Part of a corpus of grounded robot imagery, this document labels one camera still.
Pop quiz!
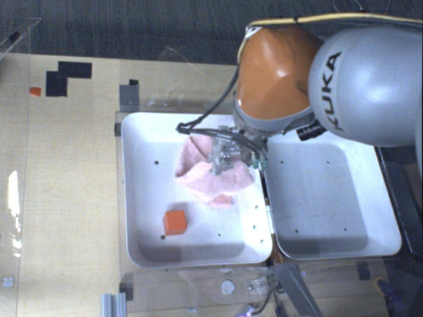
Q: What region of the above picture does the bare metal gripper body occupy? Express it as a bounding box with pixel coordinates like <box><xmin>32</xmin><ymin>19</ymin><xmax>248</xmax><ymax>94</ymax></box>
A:
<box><xmin>208</xmin><ymin>125</ymin><xmax>266</xmax><ymax>176</ymax></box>

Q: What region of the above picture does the pink cloth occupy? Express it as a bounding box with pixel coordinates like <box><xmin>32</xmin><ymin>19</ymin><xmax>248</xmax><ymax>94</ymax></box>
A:
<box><xmin>174</xmin><ymin>134</ymin><xmax>256</xmax><ymax>209</ymax></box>

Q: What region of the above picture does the white plastic tray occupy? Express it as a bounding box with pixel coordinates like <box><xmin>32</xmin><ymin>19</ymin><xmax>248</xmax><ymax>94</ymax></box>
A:
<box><xmin>120</xmin><ymin>112</ymin><xmax>274</xmax><ymax>270</ymax></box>
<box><xmin>263</xmin><ymin>132</ymin><xmax>403</xmax><ymax>261</ymax></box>

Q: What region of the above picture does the orange cube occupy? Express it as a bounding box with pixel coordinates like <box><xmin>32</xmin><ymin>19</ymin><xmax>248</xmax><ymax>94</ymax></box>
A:
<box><xmin>162</xmin><ymin>209</ymin><xmax>188</xmax><ymax>237</ymax></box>

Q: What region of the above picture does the black cylinder on white bracket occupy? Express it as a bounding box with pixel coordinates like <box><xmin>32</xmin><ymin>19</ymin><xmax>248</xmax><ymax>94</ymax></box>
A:
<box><xmin>296</xmin><ymin>120</ymin><xmax>327</xmax><ymax>142</ymax></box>

